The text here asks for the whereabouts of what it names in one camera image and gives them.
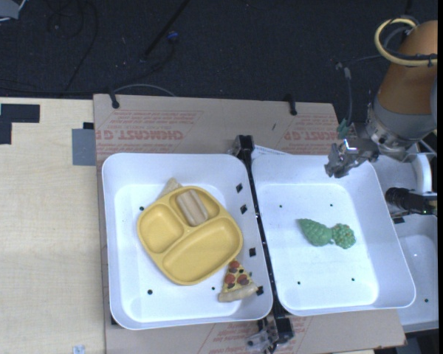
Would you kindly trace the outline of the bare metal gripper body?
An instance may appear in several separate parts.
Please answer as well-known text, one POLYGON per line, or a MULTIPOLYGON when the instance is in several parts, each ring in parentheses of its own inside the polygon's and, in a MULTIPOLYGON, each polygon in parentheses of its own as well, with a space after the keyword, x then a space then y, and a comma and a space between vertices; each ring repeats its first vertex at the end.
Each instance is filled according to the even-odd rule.
POLYGON ((408 162, 408 151, 418 142, 398 136, 380 122, 341 122, 340 140, 340 158, 347 163, 375 162, 380 155, 408 162))

